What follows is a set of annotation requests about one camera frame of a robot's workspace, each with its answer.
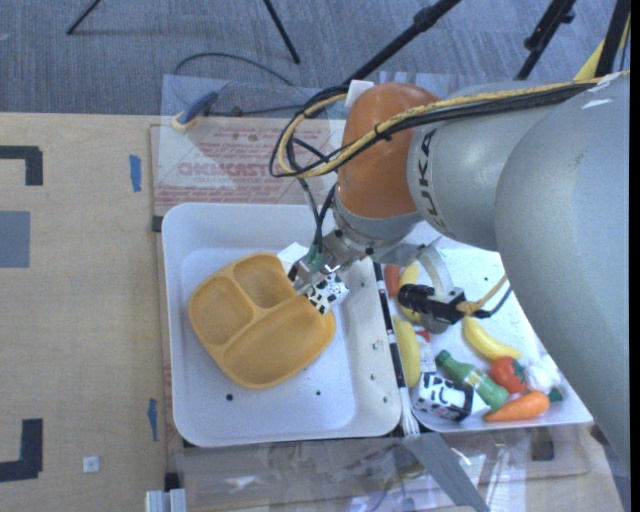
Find brown cardboard board, red print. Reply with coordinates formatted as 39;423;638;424
149;117;592;482

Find orange sausage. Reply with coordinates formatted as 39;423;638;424
383;264;403;298

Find orange divided plate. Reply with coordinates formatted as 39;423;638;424
187;252;338;391

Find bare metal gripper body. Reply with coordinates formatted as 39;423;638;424
298;227;402;282

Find white plastic tray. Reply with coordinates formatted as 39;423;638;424
160;202;404;448
374;219;595;434

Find grey metal can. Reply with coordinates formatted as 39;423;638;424
422;309;454;335

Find thin black and white rod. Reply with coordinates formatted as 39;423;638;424
375;260;420;440

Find black and white cow carton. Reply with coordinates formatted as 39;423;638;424
416;372;476;423
303;273;351;317

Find yellow banana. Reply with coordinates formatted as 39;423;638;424
392;317;423;389
398;263;424;324
462;315;523;362

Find red tomato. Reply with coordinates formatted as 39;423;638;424
488;355;528;396

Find white and red carton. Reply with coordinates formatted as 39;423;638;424
415;329;438;374

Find green bottle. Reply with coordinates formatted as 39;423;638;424
434;349;511;413

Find orange carrot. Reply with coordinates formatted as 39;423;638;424
483;387;565;423

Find white lumpy object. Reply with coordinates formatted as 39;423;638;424
524;364;562;396

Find black cylinder on white bracket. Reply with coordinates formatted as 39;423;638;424
397;244;467;327

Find black tripod stand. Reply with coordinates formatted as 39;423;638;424
66;0;302;65
343;0;464;87
516;0;577;81

